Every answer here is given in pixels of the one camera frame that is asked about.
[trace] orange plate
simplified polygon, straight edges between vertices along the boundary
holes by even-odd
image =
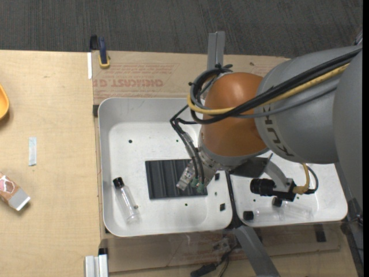
[[[6,115],[9,109],[9,99],[0,84],[0,120]]]

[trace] table surface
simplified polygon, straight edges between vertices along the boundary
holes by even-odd
[[[0,121],[0,170],[31,197],[20,212],[0,204],[1,276],[83,276],[100,243],[92,82],[86,53],[0,51],[0,83],[10,101]],[[37,165],[28,166],[28,139]],[[274,257],[282,276],[355,276],[345,237],[341,249]],[[112,276],[189,276],[195,266]],[[220,268],[209,274],[217,276]],[[253,276],[248,261],[225,276]]]

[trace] dark floor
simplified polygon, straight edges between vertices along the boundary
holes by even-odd
[[[0,49],[206,53],[226,31],[226,54],[293,57],[352,43],[363,0],[0,0]]]

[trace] black cable plug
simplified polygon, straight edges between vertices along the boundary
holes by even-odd
[[[217,268],[216,264],[203,265],[200,269],[191,272],[191,277],[200,277],[212,271],[215,271]]]

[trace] yellow cable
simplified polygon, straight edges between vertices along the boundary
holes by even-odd
[[[307,168],[307,165],[305,163],[302,163],[302,166],[304,167],[305,175],[306,175],[306,183],[304,186],[296,186],[292,190],[295,194],[304,194],[309,189],[310,184],[310,176],[309,176],[309,169]]]
[[[268,100],[267,102],[259,105],[258,107],[260,106],[264,106],[266,104],[270,104],[270,103],[274,103],[274,102],[277,102],[279,100],[283,100],[283,99],[286,99],[286,98],[289,98],[290,96],[293,96],[293,95],[296,95],[297,93],[300,93],[304,90],[307,90],[308,88],[310,87],[313,87],[325,80],[328,80],[330,78],[332,78],[333,76],[335,75],[338,75],[340,73],[342,73],[348,66],[349,64],[347,63],[346,65],[343,65],[343,66],[340,66],[332,71],[329,71],[315,79],[312,79],[310,80],[309,82],[306,82],[298,87],[295,87],[295,88],[292,88],[291,90],[289,91],[286,91],[285,93],[281,94],[281,95],[278,95],[276,96],[275,98],[271,99],[271,100]],[[233,110],[235,107],[230,107],[230,108],[220,108],[220,109],[204,109],[204,108],[198,108],[196,107],[192,101],[191,101],[191,96],[188,95],[187,96],[187,104],[189,105],[190,109],[195,111],[195,112],[198,112],[200,114],[208,114],[208,115],[220,115],[220,114],[224,114],[228,111],[231,111]]]

